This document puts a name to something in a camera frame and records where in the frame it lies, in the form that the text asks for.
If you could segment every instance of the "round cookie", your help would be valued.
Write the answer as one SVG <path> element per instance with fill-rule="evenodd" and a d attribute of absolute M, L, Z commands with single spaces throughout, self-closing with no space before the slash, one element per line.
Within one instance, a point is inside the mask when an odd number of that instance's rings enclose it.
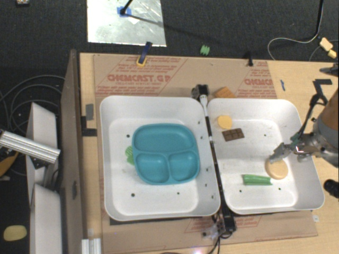
<path fill-rule="evenodd" d="M 272 164 L 269 160 L 267 160 L 265 163 L 265 169 L 267 174 L 276 180 L 284 179 L 288 174 L 288 167 L 284 160 L 280 160 Z"/>
<path fill-rule="evenodd" d="M 223 129 L 231 129 L 232 128 L 232 119 L 230 116 L 218 116 L 218 124 Z"/>

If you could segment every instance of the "yellow clip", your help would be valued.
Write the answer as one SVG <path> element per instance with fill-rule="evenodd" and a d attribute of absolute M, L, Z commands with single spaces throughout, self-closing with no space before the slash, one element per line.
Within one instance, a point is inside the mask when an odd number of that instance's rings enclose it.
<path fill-rule="evenodd" d="M 141 57 L 141 56 L 138 56 L 138 59 L 137 59 L 137 66 L 143 67 L 143 66 L 146 64 L 147 57 L 145 57 L 143 63 L 139 63 L 140 57 Z"/>

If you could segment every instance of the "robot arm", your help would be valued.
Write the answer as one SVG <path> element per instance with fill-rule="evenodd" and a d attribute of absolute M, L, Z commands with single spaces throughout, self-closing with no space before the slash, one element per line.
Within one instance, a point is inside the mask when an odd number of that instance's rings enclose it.
<path fill-rule="evenodd" d="M 291 144 L 281 143 L 270 156 L 270 162 L 274 163 L 289 155 L 291 152 L 298 155 L 299 159 L 308 156 L 322 157 L 335 167 L 338 167 L 338 89 L 327 102 L 321 89 L 317 88 L 317 94 L 310 102 L 310 110 L 301 129 L 291 137 Z M 317 101 L 322 99 L 326 104 L 324 110 L 314 122 L 313 131 L 304 134 L 306 123 Z"/>

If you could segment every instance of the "yellow object on floor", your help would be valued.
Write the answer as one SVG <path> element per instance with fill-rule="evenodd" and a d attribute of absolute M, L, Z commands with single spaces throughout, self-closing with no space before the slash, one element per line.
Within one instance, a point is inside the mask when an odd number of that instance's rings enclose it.
<path fill-rule="evenodd" d="M 230 116 L 218 116 L 218 124 L 221 128 L 230 130 L 232 128 L 232 118 Z"/>
<path fill-rule="evenodd" d="M 8 226 L 4 231 L 4 240 L 7 242 L 17 241 L 25 238 L 27 229 L 23 225 Z"/>
<path fill-rule="evenodd" d="M 280 160 L 272 164 L 269 160 L 267 160 L 265 163 L 265 169 L 267 174 L 276 180 L 284 179 L 288 174 L 288 167 L 284 160 Z"/>
<path fill-rule="evenodd" d="M 327 55 L 330 57 L 330 58 L 333 58 L 335 59 L 337 57 L 337 52 L 334 51 L 334 50 L 330 50 Z"/>
<path fill-rule="evenodd" d="M 330 49 L 333 48 L 333 44 L 328 41 L 327 38 L 322 38 L 321 42 L 319 45 L 326 51 L 330 51 Z"/>
<path fill-rule="evenodd" d="M 18 154 L 19 153 L 16 152 L 15 155 L 9 156 L 9 157 L 5 158 L 4 160 L 0 161 L 0 177 L 2 175 L 4 175 L 7 172 L 7 170 L 9 170 L 11 165 L 16 160 L 16 157 L 17 157 Z"/>

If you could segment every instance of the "blue plate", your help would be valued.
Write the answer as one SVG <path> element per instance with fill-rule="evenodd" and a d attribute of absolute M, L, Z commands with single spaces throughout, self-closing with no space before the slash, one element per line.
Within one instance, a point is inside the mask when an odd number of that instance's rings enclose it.
<path fill-rule="evenodd" d="M 197 142 L 180 124 L 149 124 L 132 139 L 133 159 L 140 178 L 153 185 L 186 183 L 200 170 Z"/>

